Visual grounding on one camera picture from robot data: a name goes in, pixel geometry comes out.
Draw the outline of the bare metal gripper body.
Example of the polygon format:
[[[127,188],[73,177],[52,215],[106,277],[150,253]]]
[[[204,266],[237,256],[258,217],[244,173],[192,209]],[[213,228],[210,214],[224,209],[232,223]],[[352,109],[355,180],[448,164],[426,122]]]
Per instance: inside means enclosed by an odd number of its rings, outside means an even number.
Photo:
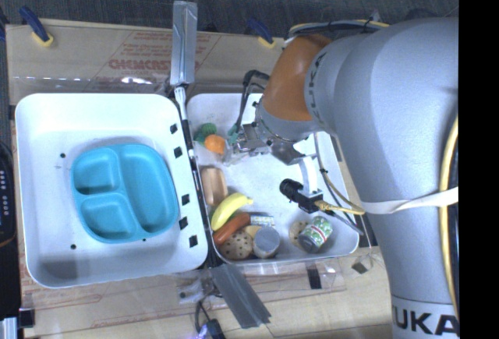
[[[244,124],[232,135],[232,149],[236,154],[261,155],[269,154],[271,146],[261,139],[255,123]]]

